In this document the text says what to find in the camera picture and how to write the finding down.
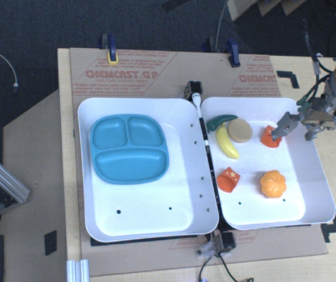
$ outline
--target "yellow clip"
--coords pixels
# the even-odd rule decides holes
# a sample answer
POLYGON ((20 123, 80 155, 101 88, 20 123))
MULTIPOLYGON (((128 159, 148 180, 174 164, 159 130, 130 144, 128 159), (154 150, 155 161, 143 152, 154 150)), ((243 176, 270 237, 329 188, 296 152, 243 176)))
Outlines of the yellow clip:
POLYGON ((115 61, 110 59, 109 51, 107 53, 107 56, 108 56, 108 62, 109 62, 110 65, 117 65, 119 63, 119 55, 117 54, 117 52, 116 52, 116 60, 115 61))

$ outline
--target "robotic hand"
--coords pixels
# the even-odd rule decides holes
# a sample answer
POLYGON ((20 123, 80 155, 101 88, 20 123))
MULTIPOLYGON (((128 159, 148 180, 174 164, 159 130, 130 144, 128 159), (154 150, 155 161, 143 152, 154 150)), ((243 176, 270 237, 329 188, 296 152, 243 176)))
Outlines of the robotic hand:
POLYGON ((325 75, 318 77, 317 82, 310 91, 301 98, 297 105, 298 114, 292 115, 286 112, 277 123, 277 128, 271 132, 273 141, 279 137, 287 136, 301 122, 306 126, 308 132, 305 134, 307 141, 317 137, 317 133, 323 130, 334 130, 336 128, 336 69, 325 75), (316 98, 315 94, 318 85, 325 82, 324 92, 316 98))

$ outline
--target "yellow banana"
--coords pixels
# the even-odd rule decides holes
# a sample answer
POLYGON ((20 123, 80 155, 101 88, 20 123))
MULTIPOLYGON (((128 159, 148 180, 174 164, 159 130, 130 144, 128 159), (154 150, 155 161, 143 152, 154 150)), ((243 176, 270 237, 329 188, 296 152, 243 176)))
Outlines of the yellow banana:
POLYGON ((231 157, 232 159, 238 159, 240 157, 237 149, 229 139, 225 123, 222 123, 221 126, 216 130, 216 139, 220 145, 220 148, 228 157, 231 157))

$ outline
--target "brown round object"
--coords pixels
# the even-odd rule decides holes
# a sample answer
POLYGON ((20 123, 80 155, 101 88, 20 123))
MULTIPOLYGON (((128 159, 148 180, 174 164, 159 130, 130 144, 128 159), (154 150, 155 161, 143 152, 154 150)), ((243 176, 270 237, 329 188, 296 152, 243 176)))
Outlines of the brown round object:
POLYGON ((231 120, 227 127, 228 135, 239 143, 247 142, 251 139, 253 132, 251 126, 245 120, 237 118, 231 120))

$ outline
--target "dark background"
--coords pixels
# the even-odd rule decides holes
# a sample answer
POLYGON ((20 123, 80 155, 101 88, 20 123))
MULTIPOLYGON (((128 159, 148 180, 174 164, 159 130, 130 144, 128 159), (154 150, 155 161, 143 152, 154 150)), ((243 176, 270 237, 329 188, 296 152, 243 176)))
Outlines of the dark background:
MULTIPOLYGON (((58 48, 97 48, 102 33, 117 48, 200 52, 216 35, 225 0, 0 0, 0 135, 2 128, 58 88, 58 48)), ((225 12, 220 46, 234 38, 240 53, 308 56, 303 19, 315 52, 336 57, 336 0, 308 0, 286 16, 281 5, 262 17, 257 5, 235 22, 225 12)))

